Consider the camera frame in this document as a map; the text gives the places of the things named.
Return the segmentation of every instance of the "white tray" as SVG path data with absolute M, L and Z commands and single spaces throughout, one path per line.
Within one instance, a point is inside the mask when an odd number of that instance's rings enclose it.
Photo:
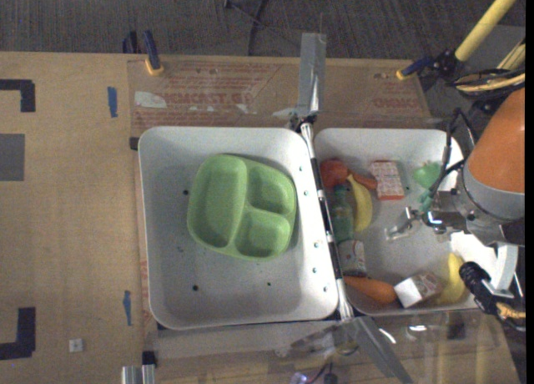
M 405 238 L 386 239 L 385 229 L 395 225 L 407 205 L 413 209 L 421 207 L 418 198 L 424 189 L 413 180 L 413 171 L 427 161 L 441 162 L 445 142 L 445 132 L 433 129 L 325 129 L 315 136 L 315 154 L 319 162 L 338 158 L 350 169 L 362 174 L 369 174 L 370 164 L 378 159 L 394 160 L 400 167 L 406 197 L 403 200 L 380 201 L 373 192 L 373 220 L 358 237 L 364 244 L 370 277 L 396 285 L 419 272 L 432 271 L 442 280 L 447 280 L 447 256 L 452 251 L 465 261 L 476 260 L 490 275 L 493 274 L 496 266 L 493 249 L 485 247 L 473 235 L 455 233 L 453 241 L 439 241 L 430 227 L 421 225 Z M 460 147 L 453 139 L 450 164 L 461 159 Z M 440 189 L 450 189 L 455 182 L 456 173 L 453 172 Z M 380 306 L 350 287 L 347 295 L 357 310 L 370 316 L 476 308 L 472 296 L 448 306 L 426 304 L 404 309 L 400 303 Z
M 289 249 L 266 262 L 208 250 L 187 231 L 198 167 L 212 154 L 239 154 L 284 171 L 295 183 L 297 221 Z M 335 311 L 338 293 L 304 140 L 288 129 L 158 127 L 139 140 L 149 303 L 169 329 L 313 321 Z

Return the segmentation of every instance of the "gray carpet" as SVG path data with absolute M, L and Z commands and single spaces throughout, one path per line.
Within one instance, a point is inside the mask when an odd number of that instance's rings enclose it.
M 261 2 L 232 1 L 248 14 Z M 264 0 L 249 47 L 251 19 L 223 0 L 0 0 L 0 49 L 120 53 L 150 29 L 161 53 L 297 56 L 321 28 L 332 58 L 419 58 L 458 45 L 492 1 Z M 519 0 L 501 23 L 525 20 Z

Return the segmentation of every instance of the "small white square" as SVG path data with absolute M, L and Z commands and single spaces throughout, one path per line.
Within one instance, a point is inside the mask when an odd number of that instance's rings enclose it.
M 393 288 L 404 308 L 409 308 L 423 299 L 412 278 L 403 280 Z
M 71 353 L 83 351 L 83 339 L 76 338 L 74 340 L 68 340 L 68 351 Z

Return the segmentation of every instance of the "gray square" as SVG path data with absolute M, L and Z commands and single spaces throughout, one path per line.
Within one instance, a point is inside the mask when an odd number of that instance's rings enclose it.
M 0 181 L 24 180 L 24 134 L 0 134 Z

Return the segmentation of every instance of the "small box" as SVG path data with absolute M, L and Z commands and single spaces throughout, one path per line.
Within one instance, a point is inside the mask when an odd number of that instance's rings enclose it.
M 68 351 L 71 353 L 83 351 L 83 339 L 75 338 L 73 340 L 68 340 Z
M 379 200 L 404 199 L 401 175 L 396 162 L 377 160 L 371 164 L 370 172 L 378 182 L 376 195 L 378 195 Z
M 345 240 L 338 244 L 341 270 L 344 275 L 365 276 L 364 244 L 359 240 Z
M 394 289 L 402 306 L 409 308 L 441 293 L 443 285 L 434 273 L 426 272 L 403 280 Z

